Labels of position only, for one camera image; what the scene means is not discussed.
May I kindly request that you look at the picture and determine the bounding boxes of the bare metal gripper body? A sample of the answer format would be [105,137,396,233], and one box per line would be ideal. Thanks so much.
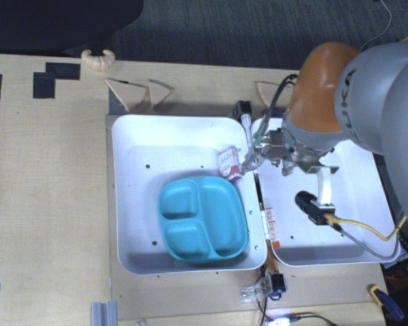
[259,127,340,176]

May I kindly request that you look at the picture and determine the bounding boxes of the red and white carton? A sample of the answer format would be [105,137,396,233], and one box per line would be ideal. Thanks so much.
[217,145,243,182]

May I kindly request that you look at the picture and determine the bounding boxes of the purple grapes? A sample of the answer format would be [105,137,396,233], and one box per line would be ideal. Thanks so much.
[260,106,287,119]

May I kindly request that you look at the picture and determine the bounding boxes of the thin black and white rod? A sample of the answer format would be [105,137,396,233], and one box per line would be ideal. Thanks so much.
[240,113,273,241]

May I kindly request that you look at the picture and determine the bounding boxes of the white and orange packet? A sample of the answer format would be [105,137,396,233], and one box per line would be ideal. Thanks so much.
[262,206,281,250]

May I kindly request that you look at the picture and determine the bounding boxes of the white plastic tray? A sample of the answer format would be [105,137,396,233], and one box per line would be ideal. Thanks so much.
[111,114,269,276]
[250,117,403,268]

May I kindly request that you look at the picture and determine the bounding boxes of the blue divided plate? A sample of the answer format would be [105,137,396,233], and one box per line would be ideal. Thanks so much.
[156,175,250,264]

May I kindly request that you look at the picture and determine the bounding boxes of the beige toy croissant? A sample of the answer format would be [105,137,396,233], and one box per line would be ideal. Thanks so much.
[80,48,117,73]

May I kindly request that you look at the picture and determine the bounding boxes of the black cylinder on white bracket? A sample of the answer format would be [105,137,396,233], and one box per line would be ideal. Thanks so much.
[294,167,337,227]

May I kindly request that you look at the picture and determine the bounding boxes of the black block with thin wires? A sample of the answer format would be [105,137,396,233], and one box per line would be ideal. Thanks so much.
[233,100,253,119]
[269,272,288,301]

